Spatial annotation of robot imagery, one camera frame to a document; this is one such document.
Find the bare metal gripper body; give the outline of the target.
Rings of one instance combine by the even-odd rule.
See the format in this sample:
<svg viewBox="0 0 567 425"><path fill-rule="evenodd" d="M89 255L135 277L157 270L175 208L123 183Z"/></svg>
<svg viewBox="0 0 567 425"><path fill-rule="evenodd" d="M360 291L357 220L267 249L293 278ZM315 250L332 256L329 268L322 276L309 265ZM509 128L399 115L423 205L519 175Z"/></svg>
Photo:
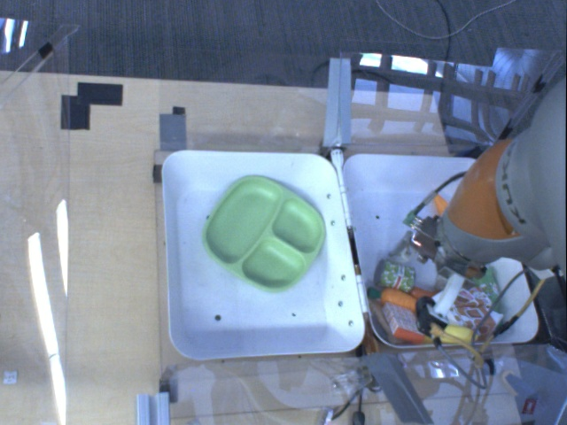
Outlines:
<svg viewBox="0 0 567 425"><path fill-rule="evenodd" d="M439 255L439 225L439 216L416 217L411 225L410 243L422 262L435 261Z"/></svg>

